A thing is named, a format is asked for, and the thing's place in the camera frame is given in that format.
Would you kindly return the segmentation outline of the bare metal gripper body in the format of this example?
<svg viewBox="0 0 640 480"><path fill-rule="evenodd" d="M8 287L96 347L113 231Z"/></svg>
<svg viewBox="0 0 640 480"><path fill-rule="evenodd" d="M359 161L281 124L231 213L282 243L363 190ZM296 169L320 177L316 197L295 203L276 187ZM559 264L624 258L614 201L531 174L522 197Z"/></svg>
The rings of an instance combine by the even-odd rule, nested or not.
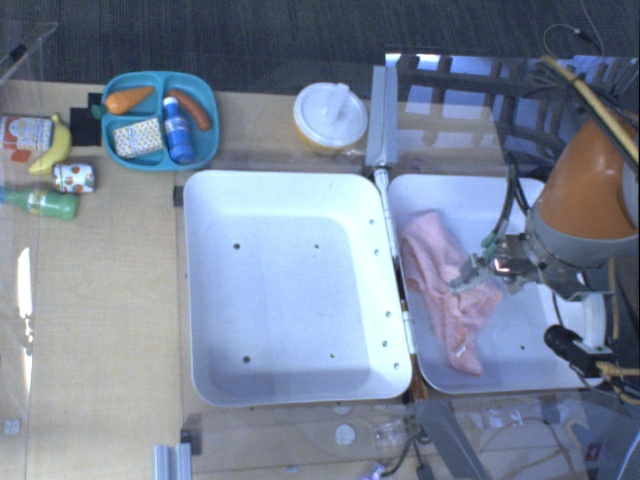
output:
<svg viewBox="0 0 640 480"><path fill-rule="evenodd" d="M502 280L509 294L517 294L530 283L549 286L545 276L548 259L533 233L507 234L491 260L491 272Z"/></svg>

